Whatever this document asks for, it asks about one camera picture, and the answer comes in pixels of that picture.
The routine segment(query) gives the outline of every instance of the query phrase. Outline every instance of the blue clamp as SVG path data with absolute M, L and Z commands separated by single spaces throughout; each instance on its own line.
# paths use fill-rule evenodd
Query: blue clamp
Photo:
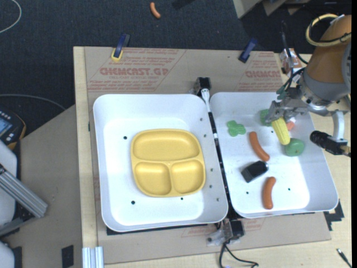
M 130 40 L 130 35 L 126 33 L 122 33 L 118 42 L 118 46 L 112 52 L 112 60 L 114 62 L 117 63 L 122 58 L 123 56 L 122 48 L 128 45 L 129 40 Z
M 250 52 L 254 49 L 257 43 L 258 41 L 255 38 L 251 38 L 247 46 L 245 46 L 244 51 L 240 54 L 238 60 L 246 63 L 250 56 Z

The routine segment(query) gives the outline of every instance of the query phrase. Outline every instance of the yellow plate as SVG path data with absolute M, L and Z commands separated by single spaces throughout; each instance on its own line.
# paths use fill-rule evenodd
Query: yellow plate
M 142 131 L 132 140 L 131 160 L 138 188 L 152 197 L 193 194 L 205 184 L 202 149 L 189 131 Z

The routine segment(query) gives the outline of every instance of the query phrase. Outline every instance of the toy sausage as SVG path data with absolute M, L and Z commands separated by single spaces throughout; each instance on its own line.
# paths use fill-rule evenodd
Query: toy sausage
M 273 176 L 269 177 L 266 180 L 263 188 L 263 206 L 265 209 L 272 209 L 273 208 L 273 199 L 272 199 L 272 190 L 273 186 L 276 183 L 276 178 Z
M 255 131 L 249 133 L 249 140 L 254 152 L 258 155 L 258 157 L 264 162 L 269 161 L 270 156 L 263 150 L 263 148 L 259 144 L 258 135 Z
M 157 19 L 160 19 L 161 18 L 161 15 L 159 12 L 157 12 L 156 8 L 155 8 L 155 3 L 154 2 L 151 2 L 150 3 L 150 10 L 151 10 L 151 13 L 157 18 Z

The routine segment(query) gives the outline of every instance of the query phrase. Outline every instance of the yellow corn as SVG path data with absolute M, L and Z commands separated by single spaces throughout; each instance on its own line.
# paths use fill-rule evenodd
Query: yellow corn
M 279 119 L 274 120 L 272 122 L 272 127 L 275 130 L 279 142 L 282 145 L 288 145 L 290 143 L 290 135 L 284 118 L 280 117 Z

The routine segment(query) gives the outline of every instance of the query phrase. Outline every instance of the wooden table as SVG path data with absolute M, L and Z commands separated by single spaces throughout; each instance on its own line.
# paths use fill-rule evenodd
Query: wooden table
M 93 189 L 93 168 L 91 164 L 91 143 L 88 131 L 89 111 L 86 85 L 85 49 L 74 47 L 76 116 L 78 130 L 78 157 L 80 176 L 80 202 L 83 247 L 98 246 L 97 221 Z M 344 100 L 331 109 L 348 109 Z M 332 119 L 312 114 L 315 128 L 332 133 Z M 345 115 L 345 138 L 350 144 L 350 113 Z M 347 267 L 336 249 L 340 248 L 352 261 L 351 234 L 351 161 L 346 156 L 325 153 L 327 163 L 334 178 L 344 218 L 332 224 L 330 241 L 303 243 L 289 246 L 256 248 L 237 251 L 237 257 L 253 260 L 260 267 Z M 243 267 L 228 253 L 223 257 L 224 265 Z M 218 254 L 206 253 L 166 259 L 127 262 L 106 265 L 105 267 L 218 267 Z

